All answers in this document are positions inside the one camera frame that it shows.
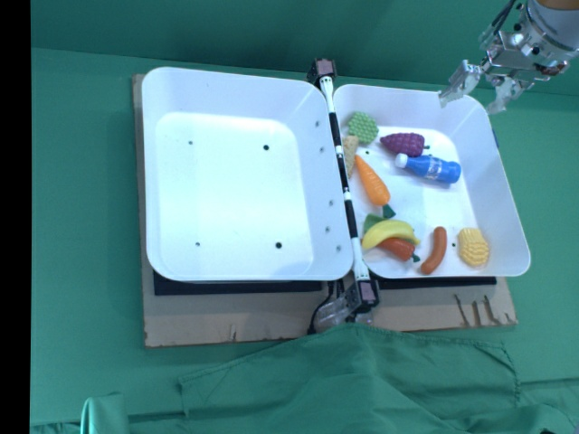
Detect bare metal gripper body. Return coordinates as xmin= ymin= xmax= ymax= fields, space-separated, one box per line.
xmin=479 ymin=15 xmax=578 ymax=84

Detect purple grapes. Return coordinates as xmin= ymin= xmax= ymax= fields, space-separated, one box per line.
xmin=379 ymin=132 xmax=431 ymax=159

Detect blue bottle with white cap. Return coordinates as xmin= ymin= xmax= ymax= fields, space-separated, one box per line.
xmin=394 ymin=152 xmax=462 ymax=186

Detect green broccoli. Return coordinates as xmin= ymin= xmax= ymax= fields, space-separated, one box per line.
xmin=347 ymin=111 xmax=380 ymax=146

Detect tan waffle biscuit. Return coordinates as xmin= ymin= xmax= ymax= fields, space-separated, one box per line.
xmin=341 ymin=134 xmax=360 ymax=180

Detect white plastic tray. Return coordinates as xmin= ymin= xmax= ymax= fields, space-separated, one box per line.
xmin=140 ymin=65 xmax=356 ymax=284
xmin=330 ymin=82 xmax=532 ymax=280

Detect orange carrot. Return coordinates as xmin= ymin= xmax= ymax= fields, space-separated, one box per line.
xmin=353 ymin=154 xmax=397 ymax=221

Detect black and white thin rod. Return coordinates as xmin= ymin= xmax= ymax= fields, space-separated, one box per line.
xmin=318 ymin=75 xmax=371 ymax=285

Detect yellow corn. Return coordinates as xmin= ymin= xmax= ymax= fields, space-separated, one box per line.
xmin=457 ymin=227 xmax=491 ymax=269

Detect yellow banana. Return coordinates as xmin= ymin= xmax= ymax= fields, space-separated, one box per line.
xmin=361 ymin=219 xmax=422 ymax=251

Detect green toy piece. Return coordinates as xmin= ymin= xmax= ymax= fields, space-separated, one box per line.
xmin=363 ymin=212 xmax=386 ymax=235

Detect brown sausage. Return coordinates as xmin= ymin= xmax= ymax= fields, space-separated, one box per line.
xmin=420 ymin=225 xmax=449 ymax=276

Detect red orange pepper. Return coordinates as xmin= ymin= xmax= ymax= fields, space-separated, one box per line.
xmin=376 ymin=237 xmax=422 ymax=263

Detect brown cardboard board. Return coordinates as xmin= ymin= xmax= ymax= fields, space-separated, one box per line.
xmin=131 ymin=72 xmax=518 ymax=349

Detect green cloth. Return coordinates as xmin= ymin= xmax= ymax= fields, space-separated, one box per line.
xmin=80 ymin=322 xmax=579 ymax=434

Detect black block with thin wires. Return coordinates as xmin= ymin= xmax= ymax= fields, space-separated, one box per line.
xmin=354 ymin=278 xmax=381 ymax=309
xmin=306 ymin=57 xmax=338 ymax=86

